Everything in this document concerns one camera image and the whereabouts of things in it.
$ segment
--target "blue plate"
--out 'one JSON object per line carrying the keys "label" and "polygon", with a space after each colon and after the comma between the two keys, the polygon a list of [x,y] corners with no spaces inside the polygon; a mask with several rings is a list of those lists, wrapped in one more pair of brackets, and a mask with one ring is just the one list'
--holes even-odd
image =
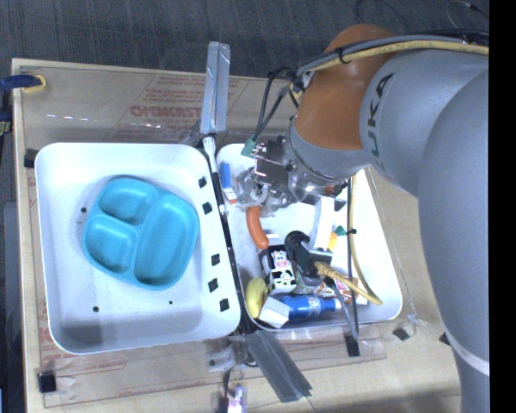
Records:
{"label": "blue plate", "polygon": [[83,251],[101,271],[138,287],[162,290],[186,270],[199,235],[193,206],[130,177],[99,193],[83,231]]}

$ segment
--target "table surface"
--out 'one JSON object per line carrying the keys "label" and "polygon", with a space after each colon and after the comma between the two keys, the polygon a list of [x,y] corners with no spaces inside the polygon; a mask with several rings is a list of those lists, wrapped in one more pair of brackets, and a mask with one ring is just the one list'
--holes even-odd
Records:
{"label": "table surface", "polygon": [[[12,73],[20,68],[39,68],[49,62],[15,59]],[[108,71],[105,66],[53,63],[55,68],[71,70]],[[140,72],[131,69],[114,69],[124,73]],[[180,76],[179,72],[160,71],[160,75]],[[236,87],[237,105],[232,114],[255,117],[261,102],[265,80],[231,77]],[[15,175],[17,186],[17,212],[20,232],[22,339],[25,376],[26,410],[49,411],[44,396],[39,392],[37,375],[42,371],[39,308],[37,298],[38,274],[35,271],[33,245],[34,225],[31,222],[29,183],[30,170],[25,168],[26,150],[33,148],[26,142],[26,131],[32,126],[23,118],[22,93],[14,90],[14,139]],[[428,278],[427,267],[421,248],[416,198],[394,188],[371,170],[372,189],[378,200],[378,211],[391,254],[400,273],[400,286],[408,295],[412,309],[414,334],[406,341],[385,344],[384,359],[349,363],[325,368],[304,370],[304,376],[312,386],[311,396],[297,402],[283,404],[277,398],[267,380],[261,376],[243,379],[237,383],[245,389],[248,411],[366,411],[452,413],[460,410],[458,373],[451,349],[439,341],[443,333],[438,308]],[[52,410],[76,412],[116,413],[133,411],[159,411],[168,405],[168,411],[203,412],[216,411],[220,384],[197,385],[177,390],[136,394],[122,398],[110,398],[80,404],[59,405]]]}

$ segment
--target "yellow banana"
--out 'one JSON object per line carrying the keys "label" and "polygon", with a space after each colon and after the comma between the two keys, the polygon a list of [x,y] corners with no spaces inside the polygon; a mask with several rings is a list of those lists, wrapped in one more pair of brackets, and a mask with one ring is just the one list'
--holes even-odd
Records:
{"label": "yellow banana", "polygon": [[251,279],[247,284],[247,289],[244,293],[247,308],[252,318],[258,318],[261,308],[264,306],[264,301],[267,297],[267,285],[261,277]]}

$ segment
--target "teal connector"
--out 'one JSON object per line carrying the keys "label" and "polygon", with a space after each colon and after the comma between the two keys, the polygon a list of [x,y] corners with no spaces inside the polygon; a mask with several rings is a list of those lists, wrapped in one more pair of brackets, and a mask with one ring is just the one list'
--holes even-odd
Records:
{"label": "teal connector", "polygon": [[243,156],[250,156],[252,154],[252,150],[256,147],[257,143],[258,139],[254,140],[252,138],[248,138],[247,141],[244,143],[244,147],[241,150],[241,154]]}

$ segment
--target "black hole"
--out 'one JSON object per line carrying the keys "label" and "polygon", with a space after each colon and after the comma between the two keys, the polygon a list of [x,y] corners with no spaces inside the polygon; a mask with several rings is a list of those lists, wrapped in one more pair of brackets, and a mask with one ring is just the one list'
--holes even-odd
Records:
{"label": "black hole", "polygon": [[218,279],[210,280],[208,282],[208,290],[210,292],[212,292],[212,291],[215,291],[216,289],[218,289]]}
{"label": "black hole", "polygon": [[205,214],[208,214],[210,211],[212,211],[212,205],[210,204],[210,202],[203,204],[203,211],[205,212]]}
{"label": "black hole", "polygon": [[227,311],[230,308],[230,301],[228,299],[220,300],[220,312]]}

